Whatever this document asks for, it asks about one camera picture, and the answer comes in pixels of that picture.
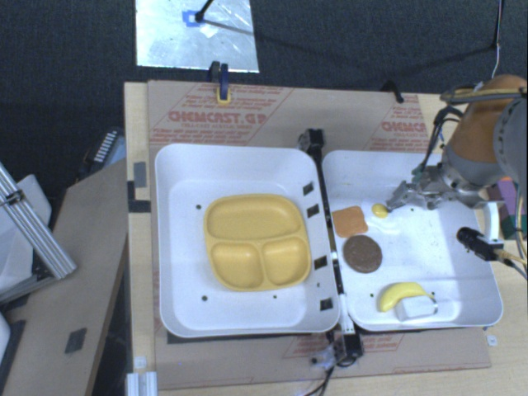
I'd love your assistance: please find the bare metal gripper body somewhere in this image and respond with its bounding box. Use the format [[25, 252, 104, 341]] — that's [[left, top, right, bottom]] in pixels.
[[410, 164, 488, 211]]

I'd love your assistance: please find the white fried egg, yellow yolk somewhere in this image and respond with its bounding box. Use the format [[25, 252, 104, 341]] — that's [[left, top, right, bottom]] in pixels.
[[361, 202, 400, 233]]

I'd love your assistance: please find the black cylinder on white bracket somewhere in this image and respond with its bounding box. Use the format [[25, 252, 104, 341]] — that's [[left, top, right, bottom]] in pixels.
[[455, 200, 507, 262]]

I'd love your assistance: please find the white cube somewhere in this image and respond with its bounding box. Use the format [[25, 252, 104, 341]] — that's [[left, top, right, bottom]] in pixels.
[[394, 296, 440, 323]]

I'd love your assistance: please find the yellow divided plate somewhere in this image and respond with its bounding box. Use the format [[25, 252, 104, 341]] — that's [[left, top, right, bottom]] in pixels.
[[203, 193, 313, 292]]

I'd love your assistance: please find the thin black and white rod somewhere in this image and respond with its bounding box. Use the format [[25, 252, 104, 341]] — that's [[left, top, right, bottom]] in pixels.
[[312, 146, 352, 338]]

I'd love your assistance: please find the brown round biscuit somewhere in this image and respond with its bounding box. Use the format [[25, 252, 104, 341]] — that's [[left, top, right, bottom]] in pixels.
[[342, 234, 384, 275]]

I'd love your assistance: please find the yellow banana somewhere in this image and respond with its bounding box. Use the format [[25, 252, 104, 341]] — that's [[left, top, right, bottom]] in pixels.
[[375, 281, 435, 314]]

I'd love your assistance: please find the purple and green box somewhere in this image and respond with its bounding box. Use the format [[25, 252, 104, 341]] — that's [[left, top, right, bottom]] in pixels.
[[486, 177, 521, 239]]

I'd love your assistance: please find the white plastic tray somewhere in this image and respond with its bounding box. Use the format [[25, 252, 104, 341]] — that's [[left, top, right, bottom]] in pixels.
[[154, 143, 342, 339], [321, 149, 505, 332]]

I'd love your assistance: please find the orange toast slice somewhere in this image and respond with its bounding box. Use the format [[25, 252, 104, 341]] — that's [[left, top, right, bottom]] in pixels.
[[331, 205, 370, 239]]

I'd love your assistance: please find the brown cardboard board, red print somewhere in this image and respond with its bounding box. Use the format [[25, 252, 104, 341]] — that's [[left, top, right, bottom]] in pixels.
[[147, 79, 493, 390]]

